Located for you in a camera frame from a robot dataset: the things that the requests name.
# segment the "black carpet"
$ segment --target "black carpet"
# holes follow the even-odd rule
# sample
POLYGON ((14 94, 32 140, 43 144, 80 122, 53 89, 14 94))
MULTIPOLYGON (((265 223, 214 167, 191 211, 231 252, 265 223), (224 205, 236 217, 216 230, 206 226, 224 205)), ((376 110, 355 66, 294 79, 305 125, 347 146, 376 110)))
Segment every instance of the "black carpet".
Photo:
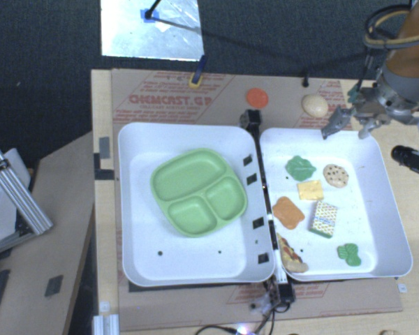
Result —
MULTIPOLYGON (((359 78, 363 24, 409 0, 198 0, 206 71, 359 78)), ((101 56, 100 0, 0 0, 0 148, 25 163, 91 130, 90 70, 193 70, 101 56)))

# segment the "egg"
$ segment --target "egg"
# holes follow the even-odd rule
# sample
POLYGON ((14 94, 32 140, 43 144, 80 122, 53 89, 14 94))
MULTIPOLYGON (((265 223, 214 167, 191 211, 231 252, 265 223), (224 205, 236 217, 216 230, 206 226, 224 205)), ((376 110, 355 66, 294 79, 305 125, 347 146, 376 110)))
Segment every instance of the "egg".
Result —
POLYGON ((311 117, 323 118, 329 110, 328 102, 317 94, 308 94, 302 99, 302 109, 311 117))

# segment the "cookie toy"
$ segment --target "cookie toy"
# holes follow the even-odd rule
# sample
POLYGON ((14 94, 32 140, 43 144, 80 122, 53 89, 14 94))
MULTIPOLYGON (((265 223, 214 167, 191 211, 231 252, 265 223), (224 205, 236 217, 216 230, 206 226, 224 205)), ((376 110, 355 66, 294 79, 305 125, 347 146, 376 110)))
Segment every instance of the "cookie toy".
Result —
POLYGON ((346 170, 338 165, 326 165, 323 170, 323 175, 329 185, 337 188, 345 187, 348 184, 349 175, 346 170))

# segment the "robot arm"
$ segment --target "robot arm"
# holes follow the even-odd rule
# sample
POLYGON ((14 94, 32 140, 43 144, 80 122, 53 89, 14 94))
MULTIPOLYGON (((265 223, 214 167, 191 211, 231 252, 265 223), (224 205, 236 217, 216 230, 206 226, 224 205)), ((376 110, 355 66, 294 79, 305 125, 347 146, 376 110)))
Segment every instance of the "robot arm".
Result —
POLYGON ((413 8, 391 6, 374 13, 367 20, 364 43, 370 49, 388 50, 385 63, 372 88, 355 86, 348 93, 348 102, 353 106, 335 110, 329 124, 321 130, 325 139, 345 127, 351 117, 362 125, 360 138, 367 137, 375 128, 389 124, 392 119, 419 127, 419 117, 413 116, 419 111, 419 2, 413 8), (376 28, 401 14, 406 14, 406 19, 396 39, 380 39, 376 28))

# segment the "white tray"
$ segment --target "white tray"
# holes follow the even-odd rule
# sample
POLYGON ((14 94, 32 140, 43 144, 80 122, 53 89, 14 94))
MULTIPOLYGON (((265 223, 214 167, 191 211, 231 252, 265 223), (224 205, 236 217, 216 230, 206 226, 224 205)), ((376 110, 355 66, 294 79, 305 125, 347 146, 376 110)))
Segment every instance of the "white tray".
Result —
MULTIPOLYGON (((253 138, 232 126, 134 123, 119 133, 122 199, 123 268, 141 286, 260 282, 274 271, 274 253, 253 138), (242 182, 248 198, 244 215, 204 237, 180 234, 163 215, 149 187, 152 172, 184 152, 209 148, 220 153, 242 182), (244 166, 244 158, 252 162, 244 166), (247 185, 256 174, 257 182, 247 185), (252 227, 262 219, 264 226, 252 227)), ((271 205, 289 197, 305 219, 294 230, 278 220, 275 228, 288 240, 309 271, 289 273, 299 281, 403 276, 412 257, 377 142, 342 131, 327 140, 309 129, 266 130, 260 139, 271 205), (317 168, 311 179, 323 185, 324 201, 338 207, 334 236, 309 231, 315 202, 300 200, 297 181, 285 166, 295 155, 317 168), (323 168, 345 167, 349 183, 330 186, 323 168), (350 267, 337 255, 346 243, 359 246, 362 264, 350 267)))
POLYGON ((386 174, 380 148, 372 137, 360 140, 354 131, 341 131, 323 140, 321 132, 309 129, 271 128, 260 138, 270 202, 287 196, 305 215, 288 230, 275 219, 276 231, 287 239, 309 265, 305 273, 289 273, 299 281, 403 276, 410 272, 412 257, 404 228, 386 174), (338 207, 331 239, 309 231, 314 201, 300 200, 297 183, 285 166, 299 155, 316 167, 309 180, 321 180, 324 202, 338 207), (323 168, 343 166, 348 185, 329 185, 323 168), (337 247, 354 243, 362 264, 350 267, 337 255, 337 247))
POLYGON ((234 126, 134 123, 119 133, 123 268, 141 286, 251 283, 269 278, 274 256, 253 138, 234 126), (163 215, 149 181, 160 164, 186 151, 220 153, 247 192, 245 213, 204 237, 179 233, 163 215), (252 162, 244 166, 244 158, 252 162), (257 181, 247 185, 247 177, 257 181), (262 226, 253 228, 253 221, 262 226))

